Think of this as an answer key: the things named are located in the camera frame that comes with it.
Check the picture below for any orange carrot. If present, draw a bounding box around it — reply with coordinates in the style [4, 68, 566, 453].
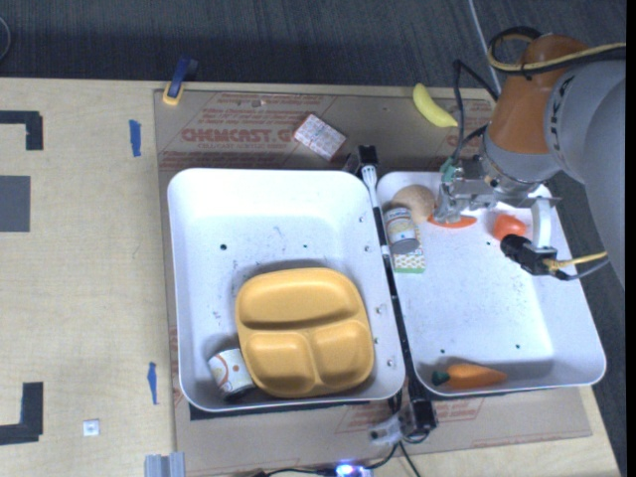
[430, 363, 509, 393]

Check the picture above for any brown cardboard board red print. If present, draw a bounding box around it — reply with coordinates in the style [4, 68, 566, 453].
[152, 84, 595, 467]

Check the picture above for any thin black and white rod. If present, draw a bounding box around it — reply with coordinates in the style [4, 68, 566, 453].
[361, 164, 429, 416]

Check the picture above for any white can with orange print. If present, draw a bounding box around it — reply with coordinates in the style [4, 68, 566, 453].
[207, 347, 257, 401]

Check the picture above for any yellow banana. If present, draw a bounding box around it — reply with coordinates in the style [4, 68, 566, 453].
[411, 82, 459, 129]

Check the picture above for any white packet with orange print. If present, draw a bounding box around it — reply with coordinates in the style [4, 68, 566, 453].
[292, 112, 348, 162]

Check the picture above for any orange divided plate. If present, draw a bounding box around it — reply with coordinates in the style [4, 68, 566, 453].
[234, 266, 376, 399]

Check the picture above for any black block with thin wires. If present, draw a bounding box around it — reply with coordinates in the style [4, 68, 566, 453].
[354, 144, 382, 171]
[403, 398, 439, 435]

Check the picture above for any black cylinder on white bracket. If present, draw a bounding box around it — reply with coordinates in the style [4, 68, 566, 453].
[499, 197, 560, 277]

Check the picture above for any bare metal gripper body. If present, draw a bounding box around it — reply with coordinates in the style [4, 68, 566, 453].
[440, 156, 543, 213]

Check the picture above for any tan bread roll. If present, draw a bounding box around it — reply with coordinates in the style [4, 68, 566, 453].
[391, 183, 438, 226]

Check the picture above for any white and yellow can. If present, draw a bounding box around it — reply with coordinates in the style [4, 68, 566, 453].
[383, 207, 421, 256]

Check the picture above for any white plastic tray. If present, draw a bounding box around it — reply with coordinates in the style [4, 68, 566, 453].
[166, 166, 407, 413]
[376, 169, 608, 398]

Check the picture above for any orange rounded toy food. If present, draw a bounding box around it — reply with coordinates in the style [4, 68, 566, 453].
[492, 213, 529, 242]

